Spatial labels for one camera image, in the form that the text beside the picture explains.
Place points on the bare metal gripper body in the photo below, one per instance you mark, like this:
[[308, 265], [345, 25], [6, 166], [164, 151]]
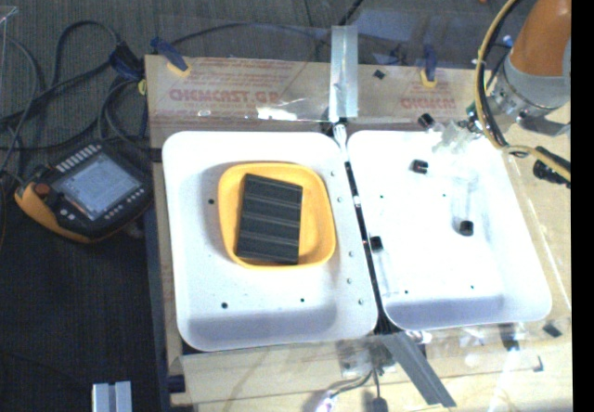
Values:
[[520, 103]]

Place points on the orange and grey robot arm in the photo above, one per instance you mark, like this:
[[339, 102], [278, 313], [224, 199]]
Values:
[[545, 29]]

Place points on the small black block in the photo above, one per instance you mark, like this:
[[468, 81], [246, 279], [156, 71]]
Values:
[[379, 73]]

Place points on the white plastic tray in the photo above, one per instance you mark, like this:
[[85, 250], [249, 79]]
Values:
[[269, 308], [431, 271]]

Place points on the thin black and white rod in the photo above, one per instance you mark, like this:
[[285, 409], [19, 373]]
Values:
[[358, 210]]

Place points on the yellow plate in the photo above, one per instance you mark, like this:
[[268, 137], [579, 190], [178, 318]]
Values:
[[320, 220]]

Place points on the brown cardboard board red print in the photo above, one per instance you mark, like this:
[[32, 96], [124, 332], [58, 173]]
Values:
[[260, 94]]

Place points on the black ribbed rectangular block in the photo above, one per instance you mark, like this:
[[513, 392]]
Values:
[[270, 220]]

